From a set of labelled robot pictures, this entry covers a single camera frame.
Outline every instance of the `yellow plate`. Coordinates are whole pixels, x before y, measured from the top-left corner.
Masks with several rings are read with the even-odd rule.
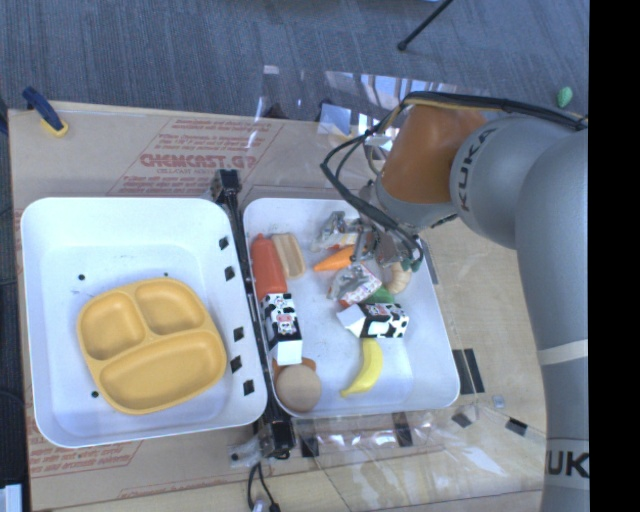
[[[170,278],[114,288],[78,316],[80,348],[104,399],[128,414],[185,402],[223,376],[227,354],[195,292]]]

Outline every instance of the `dark gray floor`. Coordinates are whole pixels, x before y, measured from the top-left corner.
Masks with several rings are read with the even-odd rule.
[[[0,95],[253,115],[277,99],[312,118],[324,71],[444,82],[588,113],[588,0],[3,0]],[[277,66],[277,80],[265,77]],[[298,106],[298,98],[305,98]],[[13,263],[10,159],[0,136],[0,487],[24,474],[24,420]]]

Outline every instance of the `toy carrot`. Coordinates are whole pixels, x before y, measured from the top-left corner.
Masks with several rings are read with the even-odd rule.
[[[348,267],[353,263],[351,256],[353,256],[354,247],[353,245],[348,245],[347,247],[337,250],[319,263],[316,263],[313,266],[313,270],[320,272],[322,270],[340,270],[341,268]]]

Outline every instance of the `white tray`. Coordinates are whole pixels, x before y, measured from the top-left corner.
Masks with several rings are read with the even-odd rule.
[[[21,222],[35,419],[52,443],[81,447],[246,425],[267,402],[256,337],[229,220],[204,199],[46,198]],[[221,249],[220,241],[226,240]],[[230,267],[235,277],[227,280]],[[175,407],[132,416],[96,389],[76,336],[89,298],[168,275],[204,302],[229,362],[242,366]],[[236,329],[243,337],[235,340]],[[245,395],[245,383],[253,392]]]
[[[334,274],[312,269],[327,253],[310,250],[322,224],[338,210],[348,218],[357,216],[346,202],[325,199],[257,199],[245,208],[249,246],[258,233],[293,233],[307,265],[303,276],[287,284],[304,340],[302,355],[316,362],[322,395],[310,412],[288,412],[321,418],[447,407],[458,397],[460,380],[426,264],[396,297],[409,315],[409,325],[404,338],[379,339],[384,355],[379,380],[366,393],[340,396],[360,367],[360,341],[336,317],[342,307],[326,298]],[[377,265],[368,267],[385,277]]]

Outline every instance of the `yellow banana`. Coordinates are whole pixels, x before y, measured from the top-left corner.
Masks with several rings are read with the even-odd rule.
[[[382,349],[375,338],[362,339],[363,362],[351,385],[340,391],[342,398],[351,393],[369,391],[382,373]]]

